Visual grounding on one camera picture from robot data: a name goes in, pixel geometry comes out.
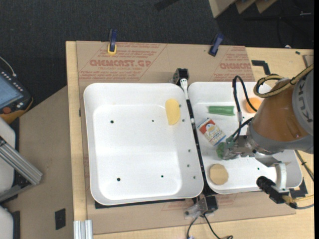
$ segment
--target black device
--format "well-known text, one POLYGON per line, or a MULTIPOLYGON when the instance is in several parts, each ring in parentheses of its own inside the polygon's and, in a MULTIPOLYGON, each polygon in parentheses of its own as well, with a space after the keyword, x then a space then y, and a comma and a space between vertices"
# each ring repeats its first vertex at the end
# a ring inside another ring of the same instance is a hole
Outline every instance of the black device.
POLYGON ((11 123, 29 109, 32 101, 21 82, 0 68, 0 117, 11 123))

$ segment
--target orange object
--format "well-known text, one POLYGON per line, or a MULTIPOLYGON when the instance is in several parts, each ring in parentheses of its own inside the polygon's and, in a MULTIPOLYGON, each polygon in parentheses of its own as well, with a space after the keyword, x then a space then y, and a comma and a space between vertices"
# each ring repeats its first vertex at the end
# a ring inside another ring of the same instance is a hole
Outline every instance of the orange object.
MULTIPOLYGON (((260 99, 258 99, 258 98, 250 98, 249 101, 253 105, 253 107, 255 107, 258 110, 259 106, 261 105, 260 99)), ((246 110, 250 114, 255 113, 255 111, 250 107, 250 105, 249 105, 249 103, 247 101, 246 101, 246 110)))

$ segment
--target cardboard sheet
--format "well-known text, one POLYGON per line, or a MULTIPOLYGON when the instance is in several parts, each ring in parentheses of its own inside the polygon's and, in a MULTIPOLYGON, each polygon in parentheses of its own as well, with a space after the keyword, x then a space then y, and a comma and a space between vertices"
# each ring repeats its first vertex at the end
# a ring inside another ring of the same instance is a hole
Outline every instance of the cardboard sheet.
MULTIPOLYGON (((254 81, 251 64, 243 46, 219 46, 216 57, 210 45, 117 43, 117 54, 107 53, 107 43, 77 41, 83 154, 88 219, 94 234, 189 225, 184 211, 192 199, 96 209, 90 192, 89 160, 83 104, 84 89, 95 82, 169 82, 177 68, 187 68, 188 82, 231 81, 240 75, 254 81)), ((276 205, 262 192, 217 196, 219 210, 214 222, 293 214, 286 205, 276 205)))

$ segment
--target blue screen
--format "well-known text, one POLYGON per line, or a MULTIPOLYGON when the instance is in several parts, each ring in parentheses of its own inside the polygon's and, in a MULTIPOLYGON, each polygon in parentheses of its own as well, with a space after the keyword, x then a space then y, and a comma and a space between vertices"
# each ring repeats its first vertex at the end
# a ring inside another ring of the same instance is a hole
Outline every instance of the blue screen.
POLYGON ((0 108, 23 97, 23 95, 4 78, 0 77, 0 108))

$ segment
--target dark background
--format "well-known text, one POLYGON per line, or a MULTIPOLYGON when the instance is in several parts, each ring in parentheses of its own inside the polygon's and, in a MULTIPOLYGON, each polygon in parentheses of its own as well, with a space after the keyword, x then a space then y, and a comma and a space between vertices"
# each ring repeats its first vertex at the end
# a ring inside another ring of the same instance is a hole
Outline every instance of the dark background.
MULTIPOLYGON (((231 5, 214 19, 208 0, 180 0, 163 10, 163 0, 0 0, 0 56, 39 104, 66 85, 65 41, 118 41, 210 44, 222 32, 224 45, 314 48, 314 18, 294 17, 293 29, 282 20, 257 16, 314 12, 314 0, 279 0, 264 13, 255 5, 241 15, 231 5)), ((0 61, 0 66, 8 70, 0 61)))

